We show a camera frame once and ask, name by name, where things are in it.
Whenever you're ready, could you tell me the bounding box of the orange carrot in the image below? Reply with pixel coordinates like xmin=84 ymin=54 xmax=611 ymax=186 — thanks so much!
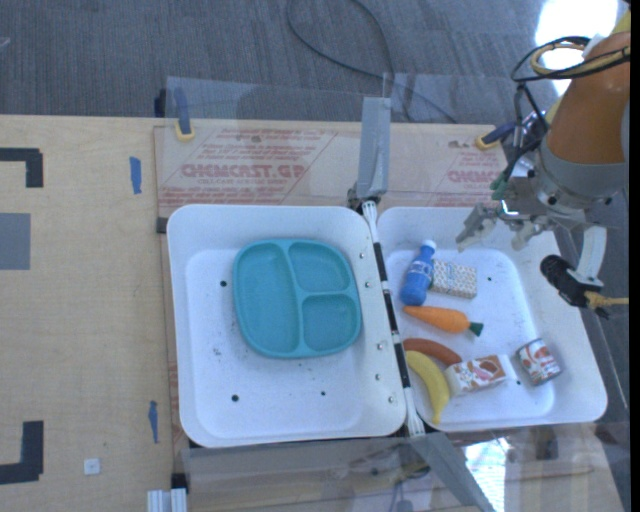
xmin=402 ymin=304 xmax=485 ymax=338

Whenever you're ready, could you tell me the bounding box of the black cylinder on white bracket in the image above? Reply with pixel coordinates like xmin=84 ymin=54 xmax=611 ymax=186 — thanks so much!
xmin=539 ymin=223 xmax=609 ymax=309

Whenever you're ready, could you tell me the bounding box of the brown sausage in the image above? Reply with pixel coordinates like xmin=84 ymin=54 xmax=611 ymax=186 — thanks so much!
xmin=402 ymin=337 xmax=464 ymax=367

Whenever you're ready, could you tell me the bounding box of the white patterned small box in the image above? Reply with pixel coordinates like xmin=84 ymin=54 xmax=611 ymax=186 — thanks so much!
xmin=428 ymin=258 xmax=479 ymax=301

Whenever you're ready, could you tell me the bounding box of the brown cardboard board red print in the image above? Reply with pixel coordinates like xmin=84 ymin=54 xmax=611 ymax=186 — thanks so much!
xmin=152 ymin=118 xmax=514 ymax=476

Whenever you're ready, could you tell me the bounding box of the red and white can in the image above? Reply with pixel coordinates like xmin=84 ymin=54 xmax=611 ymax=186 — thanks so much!
xmin=514 ymin=337 xmax=565 ymax=388

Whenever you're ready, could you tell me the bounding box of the yellow banana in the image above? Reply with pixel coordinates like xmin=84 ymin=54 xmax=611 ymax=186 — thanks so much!
xmin=404 ymin=349 xmax=452 ymax=427

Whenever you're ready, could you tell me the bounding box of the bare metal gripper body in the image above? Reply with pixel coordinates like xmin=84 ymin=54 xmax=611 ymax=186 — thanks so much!
xmin=494 ymin=172 xmax=621 ymax=230

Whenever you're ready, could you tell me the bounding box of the blue plastic bottle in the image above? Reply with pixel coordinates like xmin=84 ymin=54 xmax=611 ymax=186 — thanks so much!
xmin=398 ymin=239 xmax=438 ymax=308

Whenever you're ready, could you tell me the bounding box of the white and orange carton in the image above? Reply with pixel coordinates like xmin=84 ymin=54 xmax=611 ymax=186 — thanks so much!
xmin=443 ymin=353 xmax=519 ymax=398

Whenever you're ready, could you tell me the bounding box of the white plastic tray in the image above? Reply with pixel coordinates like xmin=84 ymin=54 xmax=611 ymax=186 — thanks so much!
xmin=375 ymin=205 xmax=609 ymax=434
xmin=165 ymin=203 xmax=408 ymax=449

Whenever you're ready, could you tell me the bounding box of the blue divided plate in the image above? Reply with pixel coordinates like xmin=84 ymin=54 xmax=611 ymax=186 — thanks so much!
xmin=231 ymin=238 xmax=364 ymax=360

